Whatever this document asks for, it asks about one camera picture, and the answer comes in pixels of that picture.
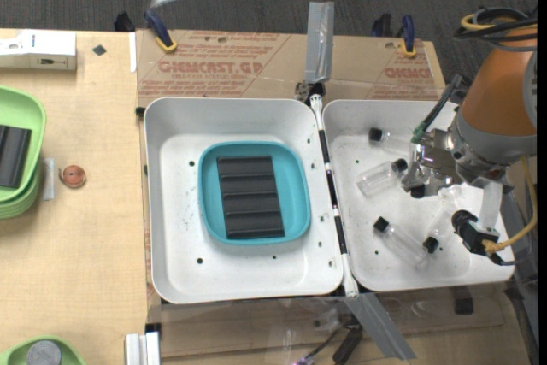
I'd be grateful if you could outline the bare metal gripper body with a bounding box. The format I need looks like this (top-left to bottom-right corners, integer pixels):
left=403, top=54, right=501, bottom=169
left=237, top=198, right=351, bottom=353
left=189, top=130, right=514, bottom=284
left=409, top=127, right=466, bottom=188

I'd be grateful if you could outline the black ribbed insert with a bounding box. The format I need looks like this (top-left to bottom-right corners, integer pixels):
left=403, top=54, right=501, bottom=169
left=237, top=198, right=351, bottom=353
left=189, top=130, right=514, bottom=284
left=215, top=155, right=286, bottom=240
left=0, top=124, right=33, bottom=191

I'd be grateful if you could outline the white plastic tray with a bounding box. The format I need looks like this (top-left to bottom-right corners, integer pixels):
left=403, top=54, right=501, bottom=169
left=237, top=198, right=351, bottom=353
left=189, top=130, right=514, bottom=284
left=321, top=99, right=516, bottom=293
left=144, top=97, right=345, bottom=305

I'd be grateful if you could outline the blue plate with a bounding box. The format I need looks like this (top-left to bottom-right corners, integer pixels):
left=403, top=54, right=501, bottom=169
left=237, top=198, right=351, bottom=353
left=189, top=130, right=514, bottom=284
left=197, top=140, right=312, bottom=246

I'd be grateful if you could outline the grey round can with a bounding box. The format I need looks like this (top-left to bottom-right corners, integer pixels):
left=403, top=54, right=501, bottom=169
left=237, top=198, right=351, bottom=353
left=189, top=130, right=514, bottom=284
left=26, top=339, right=63, bottom=365

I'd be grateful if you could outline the black cylinder on white bracket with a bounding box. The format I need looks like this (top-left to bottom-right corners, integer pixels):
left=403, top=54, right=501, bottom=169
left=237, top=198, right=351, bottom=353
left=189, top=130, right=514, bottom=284
left=451, top=179, right=502, bottom=257

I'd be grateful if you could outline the green plate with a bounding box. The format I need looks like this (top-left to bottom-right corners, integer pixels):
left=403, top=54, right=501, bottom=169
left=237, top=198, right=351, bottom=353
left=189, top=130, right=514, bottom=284
left=0, top=334, right=89, bottom=365
left=0, top=85, right=48, bottom=203
left=0, top=179, right=44, bottom=221

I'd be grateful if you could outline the thin black and white rod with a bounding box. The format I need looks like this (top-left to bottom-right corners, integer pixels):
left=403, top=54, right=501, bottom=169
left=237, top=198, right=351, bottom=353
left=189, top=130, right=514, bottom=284
left=309, top=94, right=360, bottom=298

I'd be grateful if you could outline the brown cardboard board red print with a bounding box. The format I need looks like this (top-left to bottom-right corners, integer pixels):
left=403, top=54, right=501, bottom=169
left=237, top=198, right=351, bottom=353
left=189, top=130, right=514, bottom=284
left=135, top=28, right=532, bottom=361

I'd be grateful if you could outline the white cardboard box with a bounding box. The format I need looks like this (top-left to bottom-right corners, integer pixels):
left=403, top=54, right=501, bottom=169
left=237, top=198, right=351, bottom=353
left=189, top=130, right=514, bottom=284
left=0, top=28, right=79, bottom=72

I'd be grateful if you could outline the black block with thin wires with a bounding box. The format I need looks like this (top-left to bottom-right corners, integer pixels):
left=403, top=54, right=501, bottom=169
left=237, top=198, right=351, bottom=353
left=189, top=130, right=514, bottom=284
left=294, top=81, right=326, bottom=102

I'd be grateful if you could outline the brown round disc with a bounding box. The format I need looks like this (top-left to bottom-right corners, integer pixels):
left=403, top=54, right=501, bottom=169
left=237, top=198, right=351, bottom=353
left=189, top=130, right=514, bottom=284
left=58, top=164, right=88, bottom=190

